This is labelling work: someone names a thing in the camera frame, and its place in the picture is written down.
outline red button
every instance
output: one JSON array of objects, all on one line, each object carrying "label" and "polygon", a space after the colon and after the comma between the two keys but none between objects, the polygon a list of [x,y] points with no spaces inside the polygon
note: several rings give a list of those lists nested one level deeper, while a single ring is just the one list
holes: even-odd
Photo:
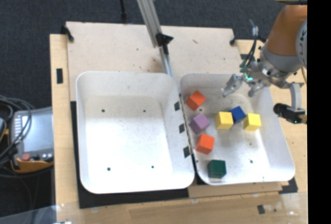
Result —
[{"label": "red button", "polygon": [[31,156],[30,156],[29,153],[24,153],[24,154],[22,155],[22,160],[24,160],[24,161],[29,161],[30,159],[31,159]]}]

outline orange block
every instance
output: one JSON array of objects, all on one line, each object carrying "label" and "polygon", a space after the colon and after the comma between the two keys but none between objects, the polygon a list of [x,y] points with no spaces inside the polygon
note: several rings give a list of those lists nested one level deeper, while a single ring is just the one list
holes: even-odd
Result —
[{"label": "orange block", "polygon": [[195,111],[205,100],[206,97],[204,97],[199,91],[195,91],[190,97],[188,97],[185,103],[189,108]]},{"label": "orange block", "polygon": [[204,154],[208,154],[213,150],[214,142],[215,138],[207,134],[201,134],[198,139],[197,145],[195,146],[195,150]]}]

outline black floor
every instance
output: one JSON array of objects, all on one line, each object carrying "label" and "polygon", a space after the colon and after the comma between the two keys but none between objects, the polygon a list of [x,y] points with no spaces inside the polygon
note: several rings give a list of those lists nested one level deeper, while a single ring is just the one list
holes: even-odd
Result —
[{"label": "black floor", "polygon": [[[142,24],[136,0],[124,0],[129,22]],[[232,28],[250,39],[249,19],[267,37],[281,9],[273,0],[156,0],[161,25]],[[119,0],[0,0],[0,95],[36,108],[51,105],[49,35],[66,21],[121,23]],[[50,173],[24,179],[34,208],[52,203]],[[0,177],[0,217],[29,209],[20,180]]]}]

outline yellow cube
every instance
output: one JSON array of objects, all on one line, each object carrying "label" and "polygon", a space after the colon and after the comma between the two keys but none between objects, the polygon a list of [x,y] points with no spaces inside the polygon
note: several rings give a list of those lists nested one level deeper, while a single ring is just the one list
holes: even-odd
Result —
[{"label": "yellow cube", "polygon": [[217,129],[230,129],[233,126],[232,113],[218,112],[215,116],[215,125]]},{"label": "yellow cube", "polygon": [[259,127],[261,127],[260,115],[248,113],[244,118],[244,130],[255,131]]}]

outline tray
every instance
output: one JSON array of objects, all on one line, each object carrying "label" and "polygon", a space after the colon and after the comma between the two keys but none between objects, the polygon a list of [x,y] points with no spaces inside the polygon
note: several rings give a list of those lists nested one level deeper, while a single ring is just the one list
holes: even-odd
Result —
[{"label": "tray", "polygon": [[176,82],[87,71],[76,82],[80,178],[92,193],[182,189],[194,180]]},{"label": "tray", "polygon": [[[248,96],[249,86],[242,84],[235,93],[223,98],[221,88],[226,87],[231,74],[187,74],[180,80],[183,101],[198,90],[206,101],[195,111],[184,105],[187,124],[204,114],[210,125],[203,131],[215,138],[209,154],[195,150],[198,137],[191,127],[188,133],[199,177],[209,185],[227,185],[260,182],[285,182],[295,173],[294,163],[277,115],[269,88],[263,88],[254,97]],[[262,126],[256,131],[243,129],[243,122],[229,130],[218,130],[214,117],[220,111],[240,106],[245,113],[256,113]],[[209,178],[207,164],[212,159],[224,160],[227,173],[221,179]]]}]

